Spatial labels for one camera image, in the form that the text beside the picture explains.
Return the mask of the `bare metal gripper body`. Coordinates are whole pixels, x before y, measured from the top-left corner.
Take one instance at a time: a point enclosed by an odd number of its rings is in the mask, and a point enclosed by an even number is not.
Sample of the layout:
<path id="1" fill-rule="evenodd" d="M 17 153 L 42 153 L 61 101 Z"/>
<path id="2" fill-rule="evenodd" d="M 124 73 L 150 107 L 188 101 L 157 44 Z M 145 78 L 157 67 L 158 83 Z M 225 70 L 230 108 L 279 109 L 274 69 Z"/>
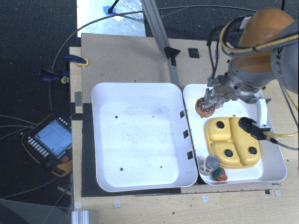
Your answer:
<path id="1" fill-rule="evenodd" d="M 208 87 L 212 90 L 214 103 L 217 98 L 225 98 L 226 102 L 240 99 L 247 104 L 254 104 L 259 99 L 255 96 L 259 88 L 241 81 L 236 75 L 230 73 L 218 75 L 216 78 L 210 77 Z"/>

